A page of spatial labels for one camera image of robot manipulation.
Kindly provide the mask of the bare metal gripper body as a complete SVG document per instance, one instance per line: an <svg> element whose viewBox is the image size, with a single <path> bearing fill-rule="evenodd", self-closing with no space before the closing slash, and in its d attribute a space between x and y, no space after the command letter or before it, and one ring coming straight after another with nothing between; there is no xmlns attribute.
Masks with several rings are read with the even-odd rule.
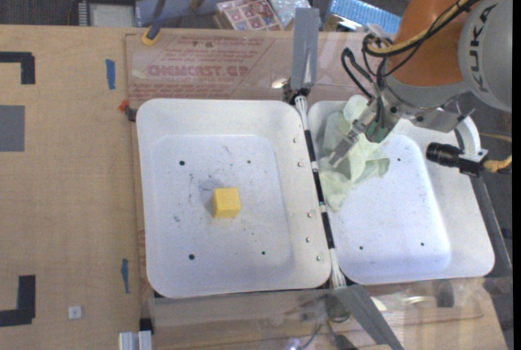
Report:
<svg viewBox="0 0 521 350"><path fill-rule="evenodd" d="M352 123L351 138L387 138L400 120L396 106L382 97L370 100Z"/></svg>

